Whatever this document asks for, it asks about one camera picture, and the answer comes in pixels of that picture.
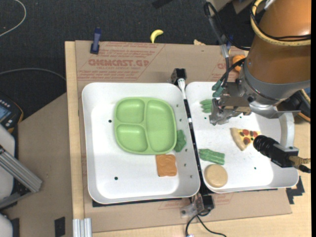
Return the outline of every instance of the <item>yellow cable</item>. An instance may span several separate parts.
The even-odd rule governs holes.
[[[256,0],[255,3],[253,4],[251,10],[253,15],[256,15],[256,11],[257,11],[257,7],[258,5],[264,0]],[[303,46],[303,45],[310,45],[311,44],[311,40],[301,40],[301,41],[281,41],[281,40],[276,40],[276,39],[272,39],[268,36],[265,36],[256,26],[254,20],[252,17],[250,17],[250,22],[251,22],[251,26],[253,31],[255,32],[255,34],[261,38],[262,40],[269,42],[271,44],[275,44],[275,45],[285,45],[285,46]]]

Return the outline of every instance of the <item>cardboard sheet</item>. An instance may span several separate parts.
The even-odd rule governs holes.
[[[187,223],[180,208],[187,198],[125,205],[93,207],[87,190],[87,173],[81,92],[95,81],[169,82],[175,68],[185,68],[186,83],[216,81],[225,72],[220,47],[208,45],[101,42],[98,55],[90,54],[91,41],[76,41],[79,121],[85,217],[93,232],[147,228]],[[230,59],[244,51],[232,48]],[[229,80],[238,72],[232,71]],[[215,209],[205,221],[228,220],[291,213],[285,189],[214,194]]]

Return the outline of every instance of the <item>pizza slice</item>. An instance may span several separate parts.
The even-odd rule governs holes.
[[[253,143],[253,140],[260,134],[260,131],[233,127],[231,128],[231,134],[236,145],[241,151],[244,151],[250,144]]]

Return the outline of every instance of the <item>tray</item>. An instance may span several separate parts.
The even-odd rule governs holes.
[[[131,154],[115,138],[115,107],[127,97],[156,98],[173,109],[176,128],[186,146],[176,157],[177,174],[159,177],[155,155]],[[90,196],[98,203],[184,198],[200,187],[198,167],[182,94],[169,83],[93,82],[82,91],[87,179]]]
[[[129,97],[115,107],[115,138],[125,151],[142,155],[169,153],[177,142],[171,106],[157,98]]]
[[[223,125],[213,126],[209,123],[210,114],[202,112],[200,102],[212,98],[214,84],[214,82],[192,82],[186,87],[197,149],[211,149],[225,154],[223,167],[227,171],[228,181],[220,188],[212,187],[206,182],[204,171],[212,163],[200,159],[206,186],[216,193],[228,193],[296,185],[297,169],[277,166],[268,157],[256,151],[253,146],[240,151],[230,133],[231,127],[258,130],[263,135],[280,141],[281,127],[278,119],[267,119],[252,113],[249,116],[241,114],[231,118]]]

